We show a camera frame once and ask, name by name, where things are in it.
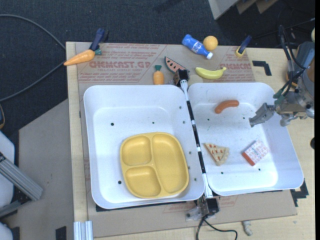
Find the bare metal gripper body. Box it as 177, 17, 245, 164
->
274, 91, 316, 120

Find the white plastic tray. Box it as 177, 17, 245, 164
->
83, 84, 206, 210
187, 82, 305, 197

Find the orange toy sausage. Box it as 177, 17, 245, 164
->
214, 99, 240, 115

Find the red and white carton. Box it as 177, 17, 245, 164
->
241, 139, 271, 167

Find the toy pizza slice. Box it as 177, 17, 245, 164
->
203, 142, 230, 167

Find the yellow banana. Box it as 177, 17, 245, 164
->
194, 66, 228, 80

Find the thin black and white rod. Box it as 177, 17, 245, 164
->
179, 79, 214, 199

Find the yellow-orange toy orange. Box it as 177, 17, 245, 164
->
202, 35, 219, 52

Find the blue bottle white cap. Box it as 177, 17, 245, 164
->
181, 33, 214, 60

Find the toy watermelon slice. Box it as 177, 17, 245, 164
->
163, 56, 187, 75

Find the yellow divided plate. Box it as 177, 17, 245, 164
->
119, 131, 190, 200

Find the short orange toy carrot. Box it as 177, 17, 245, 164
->
152, 64, 165, 86

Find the brown cardboard board red print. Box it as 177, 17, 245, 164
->
74, 42, 299, 238

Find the long orange toy carrot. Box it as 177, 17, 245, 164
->
63, 48, 103, 67

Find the black block with thin wires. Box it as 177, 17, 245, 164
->
185, 197, 221, 222
173, 68, 190, 87

